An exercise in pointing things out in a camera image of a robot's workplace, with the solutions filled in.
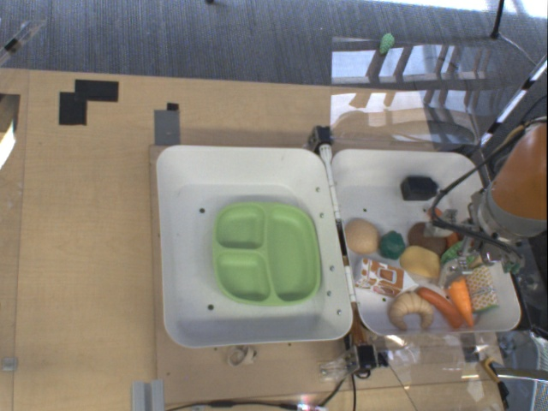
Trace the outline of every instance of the green divided plate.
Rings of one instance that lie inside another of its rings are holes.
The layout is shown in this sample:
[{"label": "green divided plate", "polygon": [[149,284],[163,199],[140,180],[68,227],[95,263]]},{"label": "green divided plate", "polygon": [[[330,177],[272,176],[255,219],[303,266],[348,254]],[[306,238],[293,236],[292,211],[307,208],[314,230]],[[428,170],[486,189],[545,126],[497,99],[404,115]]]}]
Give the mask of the green divided plate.
[{"label": "green divided plate", "polygon": [[227,205],[213,232],[217,283],[242,303],[286,306],[318,291],[321,268],[312,219],[292,205]]}]

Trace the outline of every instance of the white tray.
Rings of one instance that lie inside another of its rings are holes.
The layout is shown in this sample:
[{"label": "white tray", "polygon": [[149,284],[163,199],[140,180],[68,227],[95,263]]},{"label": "white tray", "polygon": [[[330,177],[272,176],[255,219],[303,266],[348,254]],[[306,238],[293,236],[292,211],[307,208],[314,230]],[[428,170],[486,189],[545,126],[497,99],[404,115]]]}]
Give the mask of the white tray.
[{"label": "white tray", "polygon": [[[441,188],[445,188],[473,166],[467,158],[447,152],[341,151],[334,157],[332,169],[343,222],[362,217],[373,223],[381,235],[393,229],[406,239],[409,229],[419,221],[426,222],[427,218],[425,202],[402,199],[401,182],[407,176],[430,176]],[[481,187],[477,175],[469,177],[442,200],[440,208],[455,208],[458,217],[466,219],[470,197]],[[397,260],[384,259],[378,254],[369,257],[399,266]],[[361,257],[348,251],[348,258],[354,271],[358,271]],[[504,274],[500,265],[493,266],[491,274],[500,306],[476,315],[473,328],[463,326],[459,331],[509,331],[519,323],[521,310],[510,275]],[[386,301],[383,301],[381,295],[365,289],[357,289],[356,296],[360,303],[361,319],[375,333],[402,335],[420,332],[418,315],[406,318],[407,332],[392,325],[388,320],[391,298],[385,297]],[[452,329],[441,314],[435,312],[434,322],[428,331],[444,333]]]},{"label": "white tray", "polygon": [[[164,323],[176,343],[333,340],[347,333],[348,288],[318,156],[301,149],[172,146],[160,155],[157,173]],[[216,215],[228,204],[250,200],[297,206],[313,219],[322,277],[312,299],[288,307],[252,306],[229,299],[217,286],[211,253]]]}]

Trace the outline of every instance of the wooden table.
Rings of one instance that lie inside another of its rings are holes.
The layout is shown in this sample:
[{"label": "wooden table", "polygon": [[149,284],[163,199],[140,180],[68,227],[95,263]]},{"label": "wooden table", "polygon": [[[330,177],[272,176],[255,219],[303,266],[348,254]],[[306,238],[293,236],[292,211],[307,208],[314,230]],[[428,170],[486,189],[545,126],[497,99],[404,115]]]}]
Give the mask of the wooden table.
[{"label": "wooden table", "polygon": [[[21,111],[19,143],[0,171],[0,204],[21,187],[10,177],[21,177],[23,195],[19,212],[0,210],[2,221],[14,219],[1,228],[1,239],[13,238],[2,245],[15,245],[0,259],[0,349],[8,352],[15,337],[19,360],[13,383],[0,372],[1,409],[125,411],[131,384],[155,378],[164,379],[168,404],[312,399],[333,388],[320,382],[318,363],[337,355],[339,342],[258,346],[254,364],[230,367],[225,348],[158,340],[149,150],[154,110],[168,102],[180,105],[183,144],[299,147],[314,125],[330,123],[338,89],[1,70],[6,75],[11,83],[0,88],[21,95]],[[119,100],[89,102],[87,126],[61,126],[59,92],[73,92],[75,79],[119,81]],[[21,235],[11,229],[17,224]],[[4,327],[10,315],[14,335]],[[476,339],[484,354],[497,356],[494,335]],[[380,342],[392,350],[395,370],[377,369],[358,382],[361,408],[443,409],[458,401],[466,409],[502,409],[496,385],[478,364],[464,361],[458,338]],[[419,364],[402,359],[412,349]],[[171,372],[163,371],[167,354],[176,366]],[[351,402],[344,391],[330,405]]]}]

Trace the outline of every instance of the gray tape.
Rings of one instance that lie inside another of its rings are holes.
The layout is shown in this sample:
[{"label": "gray tape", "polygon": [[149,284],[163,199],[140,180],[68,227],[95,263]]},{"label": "gray tape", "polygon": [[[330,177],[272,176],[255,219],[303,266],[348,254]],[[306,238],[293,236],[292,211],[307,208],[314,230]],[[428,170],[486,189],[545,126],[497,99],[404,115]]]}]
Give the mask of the gray tape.
[{"label": "gray tape", "polygon": [[179,111],[154,111],[154,143],[159,146],[181,144]]}]

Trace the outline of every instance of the gray floor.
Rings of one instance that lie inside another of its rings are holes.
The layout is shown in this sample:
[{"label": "gray floor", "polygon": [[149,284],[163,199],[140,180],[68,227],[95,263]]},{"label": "gray floor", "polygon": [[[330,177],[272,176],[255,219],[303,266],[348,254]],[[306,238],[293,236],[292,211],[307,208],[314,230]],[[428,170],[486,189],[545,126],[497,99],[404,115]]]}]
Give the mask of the gray floor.
[{"label": "gray floor", "polygon": [[[529,65],[488,39],[498,0],[462,1],[482,10],[373,0],[0,0],[0,41],[23,21],[46,20],[9,66],[314,85],[331,83],[334,37],[386,32],[402,42],[493,47],[506,71]],[[522,0],[509,5],[501,31],[538,61],[545,14],[530,15]]]}]

